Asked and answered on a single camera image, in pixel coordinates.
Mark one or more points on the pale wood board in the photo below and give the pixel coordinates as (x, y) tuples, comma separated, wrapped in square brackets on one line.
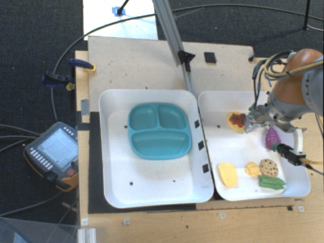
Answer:
[(136, 64)]

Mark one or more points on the black cylinder on white bracket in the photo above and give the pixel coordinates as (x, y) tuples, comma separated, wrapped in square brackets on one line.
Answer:
[(289, 154)]

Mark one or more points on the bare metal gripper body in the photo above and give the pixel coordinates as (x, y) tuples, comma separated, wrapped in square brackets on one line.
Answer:
[(263, 114)]

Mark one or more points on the black block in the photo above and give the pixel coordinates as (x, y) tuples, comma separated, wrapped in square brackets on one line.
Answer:
[(210, 57)]

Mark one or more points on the yellow lumpy toy food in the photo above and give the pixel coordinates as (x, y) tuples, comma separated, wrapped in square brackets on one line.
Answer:
[(252, 169)]

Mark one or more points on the green toy beans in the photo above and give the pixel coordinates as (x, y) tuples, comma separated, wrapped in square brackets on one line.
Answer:
[(271, 182)]

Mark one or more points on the brown chocolate chip biscuit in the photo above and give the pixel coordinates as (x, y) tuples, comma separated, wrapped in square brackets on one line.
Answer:
[(268, 168)]

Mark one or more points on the white plastic tray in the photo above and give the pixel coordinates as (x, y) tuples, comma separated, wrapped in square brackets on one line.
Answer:
[(157, 181), (243, 148)]

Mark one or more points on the toy pizza slice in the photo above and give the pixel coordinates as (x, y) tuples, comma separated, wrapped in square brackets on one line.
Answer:
[(235, 120)]

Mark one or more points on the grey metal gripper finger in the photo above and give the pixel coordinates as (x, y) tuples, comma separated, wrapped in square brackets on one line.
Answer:
[(256, 127), (247, 125)]

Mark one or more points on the teal divided plate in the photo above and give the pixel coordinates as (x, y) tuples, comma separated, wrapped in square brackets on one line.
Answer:
[(159, 140)]

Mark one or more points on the purple toy grapes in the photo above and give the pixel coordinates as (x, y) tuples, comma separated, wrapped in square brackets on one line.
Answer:
[(272, 137)]

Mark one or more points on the yellow oval toy slice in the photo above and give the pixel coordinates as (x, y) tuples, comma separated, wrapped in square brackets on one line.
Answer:
[(228, 175)]

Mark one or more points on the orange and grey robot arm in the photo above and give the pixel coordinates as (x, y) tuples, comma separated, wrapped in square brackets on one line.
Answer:
[(291, 90)]

